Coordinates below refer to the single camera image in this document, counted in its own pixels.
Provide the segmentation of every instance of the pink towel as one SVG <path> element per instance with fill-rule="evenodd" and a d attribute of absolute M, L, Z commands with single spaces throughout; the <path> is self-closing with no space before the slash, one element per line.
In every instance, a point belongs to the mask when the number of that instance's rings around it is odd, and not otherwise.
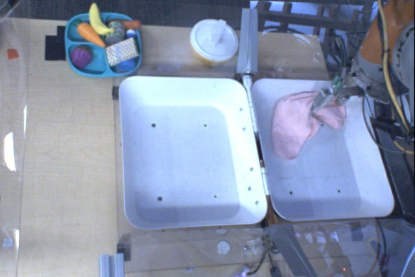
<path fill-rule="evenodd" d="M 293 160 L 304 142 L 317 133 L 321 122 L 334 129 L 343 125 L 346 108 L 334 100 L 311 115 L 317 94 L 318 91 L 295 93 L 278 101 L 272 119 L 272 146 L 277 155 Z"/>

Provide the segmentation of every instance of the blue divided tray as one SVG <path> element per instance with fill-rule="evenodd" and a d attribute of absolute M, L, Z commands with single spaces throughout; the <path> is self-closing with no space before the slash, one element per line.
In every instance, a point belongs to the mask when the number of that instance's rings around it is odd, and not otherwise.
<path fill-rule="evenodd" d="M 138 53 L 139 56 L 134 58 L 134 62 L 136 65 L 131 71 L 117 73 L 114 67 L 110 67 L 105 48 L 99 47 L 94 43 L 90 43 L 83 39 L 77 32 L 77 28 L 73 25 L 74 20 L 80 19 L 81 21 L 89 22 L 89 14 L 79 14 L 71 18 L 65 28 L 65 51 L 66 51 L 66 59 L 71 68 L 77 72 L 79 75 L 84 75 L 85 77 L 123 77 L 126 75 L 130 75 L 134 73 L 137 68 L 141 64 L 142 60 L 142 46 L 141 46 L 141 37 L 138 30 L 137 33 L 137 46 L 138 46 Z M 121 20 L 132 20 L 130 17 L 117 14 L 117 13 L 101 13 L 101 19 L 103 22 L 106 22 L 108 19 L 121 19 Z M 85 68 L 77 68 L 72 64 L 71 61 L 71 51 L 77 46 L 86 46 L 92 54 L 92 61 L 85 67 Z"/>

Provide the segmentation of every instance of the white tray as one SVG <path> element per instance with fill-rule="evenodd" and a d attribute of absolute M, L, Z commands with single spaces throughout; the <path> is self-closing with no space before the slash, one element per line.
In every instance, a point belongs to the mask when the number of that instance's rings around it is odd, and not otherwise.
<path fill-rule="evenodd" d="M 340 130 L 323 126 L 295 160 L 274 154 L 272 116 L 280 98 L 327 88 L 329 82 L 258 80 L 252 89 L 264 163 L 275 211 L 290 221 L 383 217 L 394 197 L 378 147 L 364 124 L 362 99 L 346 103 Z"/>
<path fill-rule="evenodd" d="M 142 229 L 265 216 L 245 89 L 219 78 L 129 77 L 119 90 L 124 208 Z"/>

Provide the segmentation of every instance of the toy banana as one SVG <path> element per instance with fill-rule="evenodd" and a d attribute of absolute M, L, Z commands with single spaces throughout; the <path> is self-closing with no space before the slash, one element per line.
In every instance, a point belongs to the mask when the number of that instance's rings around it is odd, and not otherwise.
<path fill-rule="evenodd" d="M 113 28 L 108 28 L 101 20 L 101 13 L 97 4 L 93 3 L 89 8 L 89 22 L 94 30 L 100 35 L 107 35 L 114 32 Z"/>

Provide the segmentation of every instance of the orange carrot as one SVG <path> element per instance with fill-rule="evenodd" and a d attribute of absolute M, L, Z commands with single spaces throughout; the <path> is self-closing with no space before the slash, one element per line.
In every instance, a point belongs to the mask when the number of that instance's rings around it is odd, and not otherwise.
<path fill-rule="evenodd" d="M 105 47 L 104 41 L 101 37 L 99 37 L 95 29 L 89 23 L 82 22 L 81 20 L 75 20 L 73 25 L 77 28 L 78 34 L 80 34 L 85 40 L 98 46 Z"/>
<path fill-rule="evenodd" d="M 107 24 L 111 22 L 121 22 L 125 29 L 140 29 L 141 28 L 141 22 L 139 20 L 118 20 L 118 19 L 109 19 L 107 20 Z"/>

